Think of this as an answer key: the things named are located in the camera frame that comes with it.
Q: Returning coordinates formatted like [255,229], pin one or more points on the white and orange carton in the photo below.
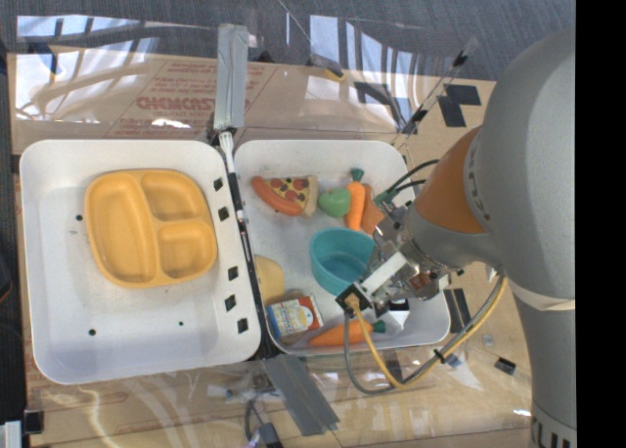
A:
[293,318]

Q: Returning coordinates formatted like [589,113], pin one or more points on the blue bowl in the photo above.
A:
[337,265]

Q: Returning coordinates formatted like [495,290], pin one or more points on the white plastic tray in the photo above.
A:
[283,245]
[147,338]

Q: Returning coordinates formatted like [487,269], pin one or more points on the orange wedge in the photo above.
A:
[371,216]

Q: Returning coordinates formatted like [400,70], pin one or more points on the orange toy carrot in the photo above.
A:
[356,201]
[337,336]

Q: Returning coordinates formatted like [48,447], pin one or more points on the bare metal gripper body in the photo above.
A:
[421,283]

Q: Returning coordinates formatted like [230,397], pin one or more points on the brown cardboard board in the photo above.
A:
[313,94]

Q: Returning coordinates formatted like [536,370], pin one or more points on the pale yellow toy bread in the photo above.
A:
[269,280]

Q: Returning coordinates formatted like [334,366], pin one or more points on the toy pizza slice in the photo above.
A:
[288,194]

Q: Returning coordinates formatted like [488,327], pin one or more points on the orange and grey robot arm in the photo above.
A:
[528,152]

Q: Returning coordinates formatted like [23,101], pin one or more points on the yellow divided plate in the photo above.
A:
[122,226]

